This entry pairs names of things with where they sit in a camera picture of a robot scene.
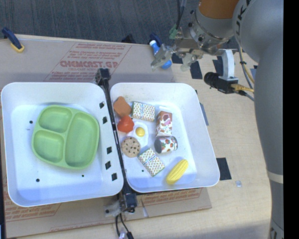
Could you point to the white plastic tray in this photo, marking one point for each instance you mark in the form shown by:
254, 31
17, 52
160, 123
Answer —
20, 158
189, 103

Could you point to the yellow corn cob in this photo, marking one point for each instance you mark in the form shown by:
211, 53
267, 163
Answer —
177, 172

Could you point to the thin black rod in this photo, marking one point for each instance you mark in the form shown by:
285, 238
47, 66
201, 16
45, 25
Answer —
114, 131

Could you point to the red tomato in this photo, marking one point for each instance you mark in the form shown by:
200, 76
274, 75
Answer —
125, 124

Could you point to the green divided plate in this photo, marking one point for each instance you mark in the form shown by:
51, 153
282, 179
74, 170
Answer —
79, 138

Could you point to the orange and white carton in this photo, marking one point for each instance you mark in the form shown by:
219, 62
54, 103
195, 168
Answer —
164, 123

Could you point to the black cylinder on white bracket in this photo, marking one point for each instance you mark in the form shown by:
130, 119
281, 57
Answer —
228, 66

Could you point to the white fried egg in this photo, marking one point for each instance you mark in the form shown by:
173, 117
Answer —
140, 132

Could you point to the brown chocolate chip biscuit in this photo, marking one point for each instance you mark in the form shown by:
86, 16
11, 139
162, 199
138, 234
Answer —
130, 147

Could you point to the brown cardboard board red print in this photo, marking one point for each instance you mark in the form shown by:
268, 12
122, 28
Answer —
52, 58

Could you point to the small white printed can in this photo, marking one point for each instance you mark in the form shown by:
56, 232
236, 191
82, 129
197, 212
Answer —
167, 144

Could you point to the brown toast slice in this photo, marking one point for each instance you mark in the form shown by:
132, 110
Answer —
121, 106

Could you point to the blue and white bottle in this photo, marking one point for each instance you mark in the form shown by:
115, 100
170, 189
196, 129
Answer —
156, 49

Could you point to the yellow patterned packet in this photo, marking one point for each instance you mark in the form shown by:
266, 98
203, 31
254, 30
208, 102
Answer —
143, 111
151, 162

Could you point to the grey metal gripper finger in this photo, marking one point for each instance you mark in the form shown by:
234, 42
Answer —
188, 61
162, 56

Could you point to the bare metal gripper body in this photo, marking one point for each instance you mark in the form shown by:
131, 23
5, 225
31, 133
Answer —
196, 45

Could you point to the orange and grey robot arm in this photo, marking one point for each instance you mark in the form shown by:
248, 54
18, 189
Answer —
266, 58

